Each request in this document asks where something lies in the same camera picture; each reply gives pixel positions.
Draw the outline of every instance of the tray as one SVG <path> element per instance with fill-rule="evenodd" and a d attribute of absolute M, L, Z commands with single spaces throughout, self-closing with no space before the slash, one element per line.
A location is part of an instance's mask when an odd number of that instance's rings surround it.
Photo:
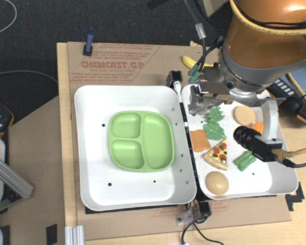
<path fill-rule="evenodd" d="M 86 85 L 74 97 L 81 197 L 94 211 L 185 204 L 196 183 L 176 93 L 166 86 Z M 118 112 L 159 113 L 171 124 L 174 161 L 162 171 L 116 166 L 109 151 L 109 122 Z"/>
<path fill-rule="evenodd" d="M 158 172 L 174 160 L 171 124 L 155 112 L 123 111 L 109 124 L 110 155 L 117 166 L 137 172 Z"/>
<path fill-rule="evenodd" d="M 190 131 L 203 129 L 203 125 L 207 123 L 204 115 L 192 116 L 188 112 L 190 103 L 190 86 L 185 86 L 182 90 L 182 98 L 186 110 L 188 126 Z M 270 97 L 267 91 L 259 95 L 260 98 Z M 233 161 L 242 155 L 246 149 L 237 144 L 233 138 L 234 130 L 240 126 L 233 118 L 233 111 L 240 103 L 233 102 L 230 105 L 221 104 L 220 110 L 225 118 L 218 122 L 224 129 L 227 140 L 227 163 L 228 170 L 219 170 L 209 165 L 203 155 L 208 151 L 194 152 L 194 160 L 199 179 L 199 185 L 202 192 L 209 198 L 214 200 L 257 197 L 275 194 L 287 194 L 294 192 L 298 187 L 298 179 L 294 169 L 285 167 L 277 162 L 262 162 L 257 159 L 246 170 L 240 171 Z M 253 107 L 256 114 L 256 121 L 263 121 L 262 109 Z M 277 137 L 283 141 L 283 149 L 287 150 L 286 142 L 279 126 Z M 219 140 L 210 140 L 211 147 L 215 146 Z M 215 195 L 211 193 L 205 184 L 205 178 L 208 173 L 219 171 L 223 173 L 229 181 L 229 189 L 224 195 Z"/>

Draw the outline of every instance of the green leaf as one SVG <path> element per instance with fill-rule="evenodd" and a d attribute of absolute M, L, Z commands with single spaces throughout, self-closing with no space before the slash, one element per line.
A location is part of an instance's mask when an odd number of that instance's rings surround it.
<path fill-rule="evenodd" d="M 207 119 L 209 120 L 209 123 L 217 123 L 218 121 L 221 121 L 224 118 L 224 115 L 222 115 L 222 111 L 220 111 L 220 107 L 214 107 L 210 110 L 210 112 L 206 115 Z"/>
<path fill-rule="evenodd" d="M 223 128 L 217 122 L 209 122 L 203 126 L 208 139 L 211 140 L 222 140 L 226 139 Z"/>

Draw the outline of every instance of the green plate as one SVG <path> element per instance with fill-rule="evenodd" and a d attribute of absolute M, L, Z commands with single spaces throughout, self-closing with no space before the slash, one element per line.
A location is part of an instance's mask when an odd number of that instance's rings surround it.
<path fill-rule="evenodd" d="M 174 160 L 171 124 L 159 113 L 118 112 L 110 120 L 109 148 L 120 168 L 138 172 L 165 170 Z"/>

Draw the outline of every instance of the wooden edge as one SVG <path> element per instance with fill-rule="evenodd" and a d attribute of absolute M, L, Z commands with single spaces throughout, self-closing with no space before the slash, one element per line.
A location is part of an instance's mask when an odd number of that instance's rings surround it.
<path fill-rule="evenodd" d="M 73 167 L 72 127 L 70 109 L 68 46 L 57 43 L 62 171 L 64 186 L 65 225 L 77 225 L 75 177 Z"/>

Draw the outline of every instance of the white tray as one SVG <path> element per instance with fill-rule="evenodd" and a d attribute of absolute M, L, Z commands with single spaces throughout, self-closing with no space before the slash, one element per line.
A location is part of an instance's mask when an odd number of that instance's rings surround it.
<path fill-rule="evenodd" d="M 203 125 L 207 123 L 204 115 L 193 116 L 188 112 L 190 103 L 190 86 L 188 85 L 182 90 L 182 98 L 186 110 L 188 127 L 190 131 L 203 129 Z M 260 98 L 270 96 L 267 91 L 259 95 Z M 298 179 L 294 169 L 285 167 L 277 162 L 262 162 L 256 159 L 256 162 L 251 164 L 246 170 L 240 171 L 233 163 L 233 160 L 243 154 L 246 149 L 241 147 L 233 138 L 234 130 L 240 126 L 233 118 L 233 110 L 241 104 L 233 102 L 230 105 L 221 104 L 220 108 L 223 111 L 225 118 L 218 122 L 224 129 L 227 140 L 227 155 L 228 155 L 228 170 L 219 170 L 209 165 L 203 155 L 208 151 L 200 153 L 194 152 L 197 175 L 199 185 L 203 193 L 214 200 L 255 197 L 274 194 L 292 193 L 298 187 Z M 260 107 L 252 108 L 256 114 L 257 121 L 263 121 L 262 109 Z M 277 132 L 278 139 L 283 141 L 283 149 L 287 150 L 287 146 L 279 126 Z M 219 141 L 209 140 L 211 147 L 215 146 Z M 208 173 L 219 171 L 223 173 L 229 180 L 229 190 L 224 195 L 214 195 L 211 193 L 205 184 L 205 178 Z"/>
<path fill-rule="evenodd" d="M 180 106 L 172 89 L 87 85 L 77 90 L 74 103 L 81 197 L 89 209 L 175 205 L 194 199 L 195 177 Z M 134 172 L 113 163 L 109 152 L 109 121 L 115 113 L 129 110 L 161 113 L 170 121 L 175 157 L 166 170 Z"/>

